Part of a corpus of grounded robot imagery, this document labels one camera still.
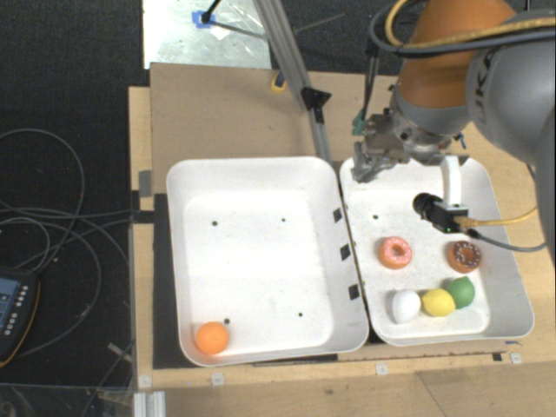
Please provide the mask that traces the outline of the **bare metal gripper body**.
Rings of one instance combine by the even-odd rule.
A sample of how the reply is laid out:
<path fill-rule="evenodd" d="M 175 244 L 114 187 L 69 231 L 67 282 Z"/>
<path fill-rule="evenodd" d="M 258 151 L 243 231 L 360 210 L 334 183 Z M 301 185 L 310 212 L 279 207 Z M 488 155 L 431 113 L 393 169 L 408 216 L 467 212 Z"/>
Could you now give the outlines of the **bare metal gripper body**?
<path fill-rule="evenodd" d="M 425 165 L 434 165 L 437 155 L 450 147 L 450 135 L 426 132 L 409 122 L 405 117 L 387 110 L 385 114 L 373 114 L 368 119 L 360 112 L 354 119 L 354 135 L 361 136 L 364 152 L 396 152 L 399 163 L 410 159 Z"/>

